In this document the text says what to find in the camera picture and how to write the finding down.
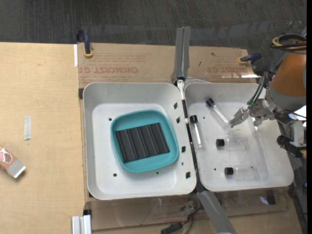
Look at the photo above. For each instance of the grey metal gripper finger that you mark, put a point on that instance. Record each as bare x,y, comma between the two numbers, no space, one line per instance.
240,116
258,121

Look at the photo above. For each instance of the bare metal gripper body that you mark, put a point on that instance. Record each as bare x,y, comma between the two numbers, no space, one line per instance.
264,110

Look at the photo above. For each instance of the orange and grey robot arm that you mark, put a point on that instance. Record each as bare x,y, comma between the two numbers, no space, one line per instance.
290,77

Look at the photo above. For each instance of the clear bottle with black cap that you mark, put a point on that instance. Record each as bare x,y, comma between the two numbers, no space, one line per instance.
218,112
193,119
220,142
229,171

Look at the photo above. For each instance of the white plastic tray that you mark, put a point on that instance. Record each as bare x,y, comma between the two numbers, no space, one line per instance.
268,160
102,179

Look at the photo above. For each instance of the thin black and white rod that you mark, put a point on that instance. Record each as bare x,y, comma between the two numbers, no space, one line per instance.
185,111

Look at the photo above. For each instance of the black ribbed rack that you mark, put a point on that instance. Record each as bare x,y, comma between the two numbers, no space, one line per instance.
142,141

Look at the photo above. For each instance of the brown cardboard board, red print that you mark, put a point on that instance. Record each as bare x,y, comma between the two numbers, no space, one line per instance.
146,64

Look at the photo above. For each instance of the teal plate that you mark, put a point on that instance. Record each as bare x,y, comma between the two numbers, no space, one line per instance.
122,128

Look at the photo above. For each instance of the black cylinder on white bracket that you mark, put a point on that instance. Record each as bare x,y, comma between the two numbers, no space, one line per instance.
290,145

